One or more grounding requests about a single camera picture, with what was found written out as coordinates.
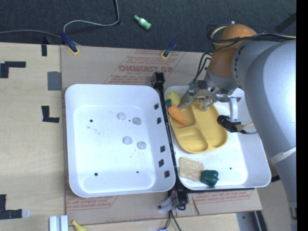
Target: white plastic tray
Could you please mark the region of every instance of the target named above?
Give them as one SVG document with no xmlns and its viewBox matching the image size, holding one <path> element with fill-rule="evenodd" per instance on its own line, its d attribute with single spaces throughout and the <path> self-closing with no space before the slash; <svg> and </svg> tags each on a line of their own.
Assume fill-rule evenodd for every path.
<svg viewBox="0 0 308 231">
<path fill-rule="evenodd" d="M 158 93 L 77 84 L 65 93 L 69 184 L 81 197 L 168 191 L 174 166 Z"/>
<path fill-rule="evenodd" d="M 172 86 L 165 91 L 165 95 L 171 91 L 176 91 L 183 96 L 187 89 L 187 86 Z M 244 92 L 237 89 L 233 96 L 242 98 L 238 102 L 239 119 L 242 124 L 250 123 L 251 118 L 246 107 Z M 215 107 L 220 115 L 230 115 L 228 103 L 217 102 Z M 248 127 L 247 131 L 255 131 L 254 126 Z M 224 146 L 198 154 L 190 154 L 182 150 L 173 132 L 171 135 L 177 166 L 180 166 L 181 157 L 187 157 L 191 160 L 202 162 L 204 170 L 216 170 L 219 173 L 219 180 L 215 185 L 215 189 L 264 187 L 270 182 L 270 168 L 261 139 L 257 134 L 244 135 L 228 132 L 228 141 Z M 185 187 L 193 191 L 210 189 L 207 185 L 190 179 L 180 177 L 180 181 Z"/>
</svg>

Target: green bottle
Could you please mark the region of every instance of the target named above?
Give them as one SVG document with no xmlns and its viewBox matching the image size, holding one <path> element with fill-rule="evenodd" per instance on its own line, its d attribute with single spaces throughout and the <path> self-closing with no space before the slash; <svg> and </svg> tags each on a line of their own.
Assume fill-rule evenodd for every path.
<svg viewBox="0 0 308 231">
<path fill-rule="evenodd" d="M 136 15 L 134 16 L 134 19 L 135 19 L 136 21 L 138 21 L 138 23 L 139 23 L 142 27 L 144 27 L 145 29 L 147 29 L 147 30 L 149 30 L 149 29 L 151 28 L 151 26 L 152 26 L 151 23 L 147 22 L 145 19 L 140 18 L 140 17 L 138 17 L 138 16 L 136 16 Z"/>
</svg>

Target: gray dot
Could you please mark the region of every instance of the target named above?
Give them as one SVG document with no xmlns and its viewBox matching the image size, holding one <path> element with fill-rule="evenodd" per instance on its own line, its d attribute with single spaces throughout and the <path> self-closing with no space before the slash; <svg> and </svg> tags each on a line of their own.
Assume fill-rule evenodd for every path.
<svg viewBox="0 0 308 231">
<path fill-rule="evenodd" d="M 123 112 L 120 112 L 116 115 L 116 117 L 120 120 L 120 121 L 123 121 L 126 119 L 126 114 L 123 113 Z"/>
<path fill-rule="evenodd" d="M 133 140 L 129 136 L 125 136 L 123 138 L 123 143 L 126 144 L 126 145 L 130 145 L 130 144 L 132 144 L 132 142 L 133 142 Z"/>
<path fill-rule="evenodd" d="M 134 117 L 133 118 L 133 124 L 138 126 L 141 124 L 141 119 L 139 117 Z"/>
<path fill-rule="evenodd" d="M 143 141 L 140 141 L 137 143 L 137 147 L 140 150 L 144 150 L 146 148 L 146 143 L 144 143 Z"/>
</svg>

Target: toy carrot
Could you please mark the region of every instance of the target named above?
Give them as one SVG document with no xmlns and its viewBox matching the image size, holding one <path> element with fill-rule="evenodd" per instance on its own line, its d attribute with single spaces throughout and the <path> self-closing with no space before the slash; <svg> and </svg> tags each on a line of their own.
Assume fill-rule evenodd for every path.
<svg viewBox="0 0 308 231">
<path fill-rule="evenodd" d="M 177 122 L 180 122 L 183 126 L 187 126 L 187 122 L 181 112 L 181 110 L 176 105 L 171 105 L 168 108 L 169 115 L 175 119 Z"/>
</svg>

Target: light wood surface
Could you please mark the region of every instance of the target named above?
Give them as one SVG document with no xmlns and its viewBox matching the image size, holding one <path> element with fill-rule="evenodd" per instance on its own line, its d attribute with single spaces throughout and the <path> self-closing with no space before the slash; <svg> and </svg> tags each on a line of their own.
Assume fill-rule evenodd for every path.
<svg viewBox="0 0 308 231">
<path fill-rule="evenodd" d="M 26 68 L 10 68 L 0 78 L 0 194 L 6 209 L 28 209 L 30 217 L 0 220 L 2 231 L 45 231 L 49 216 L 65 214 L 62 92 L 50 91 L 47 73 L 61 71 L 60 46 L 0 43 L 0 63 L 26 61 Z M 41 106 L 59 123 L 42 122 Z M 239 231 L 235 214 L 177 218 L 183 231 Z M 166 220 L 110 223 L 86 226 L 98 230 L 149 230 L 162 228 Z M 173 224 L 169 231 L 176 230 Z"/>
</svg>

